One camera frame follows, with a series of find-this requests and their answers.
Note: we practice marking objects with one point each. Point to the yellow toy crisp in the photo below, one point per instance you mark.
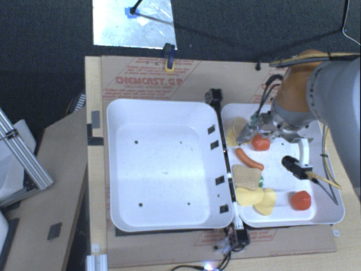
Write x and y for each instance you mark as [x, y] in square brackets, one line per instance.
[231, 140]
[239, 124]
[248, 197]
[267, 205]

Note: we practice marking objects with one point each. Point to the orange toy sausage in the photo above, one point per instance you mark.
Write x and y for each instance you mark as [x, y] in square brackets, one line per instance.
[248, 159]

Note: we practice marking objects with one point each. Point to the black cylinder on white bracket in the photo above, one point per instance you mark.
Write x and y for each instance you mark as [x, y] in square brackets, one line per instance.
[293, 164]

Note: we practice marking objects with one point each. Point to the red toy tomato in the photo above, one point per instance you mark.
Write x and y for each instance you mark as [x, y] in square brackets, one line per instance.
[260, 143]
[301, 200]

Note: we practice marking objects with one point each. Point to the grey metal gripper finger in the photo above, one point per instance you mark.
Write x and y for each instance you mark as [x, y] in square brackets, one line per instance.
[272, 135]
[244, 135]

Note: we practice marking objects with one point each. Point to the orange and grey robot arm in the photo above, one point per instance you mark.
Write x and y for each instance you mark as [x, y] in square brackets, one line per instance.
[332, 95]

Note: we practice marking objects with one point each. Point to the white plastic tray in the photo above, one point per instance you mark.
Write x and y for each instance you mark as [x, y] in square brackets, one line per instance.
[163, 174]
[282, 179]

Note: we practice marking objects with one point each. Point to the thin black and white rod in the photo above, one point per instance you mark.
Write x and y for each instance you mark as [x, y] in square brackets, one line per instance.
[227, 162]

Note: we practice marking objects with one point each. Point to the brown cardboard board red print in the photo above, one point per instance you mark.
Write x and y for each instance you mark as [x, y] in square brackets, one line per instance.
[186, 75]

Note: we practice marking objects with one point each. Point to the green toy lettuce piece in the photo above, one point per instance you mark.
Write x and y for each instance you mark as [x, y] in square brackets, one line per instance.
[261, 181]

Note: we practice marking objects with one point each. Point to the tan toy bread slice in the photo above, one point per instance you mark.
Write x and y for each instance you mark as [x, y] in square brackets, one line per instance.
[245, 176]

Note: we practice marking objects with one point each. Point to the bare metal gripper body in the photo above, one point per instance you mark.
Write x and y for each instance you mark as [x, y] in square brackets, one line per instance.
[275, 124]

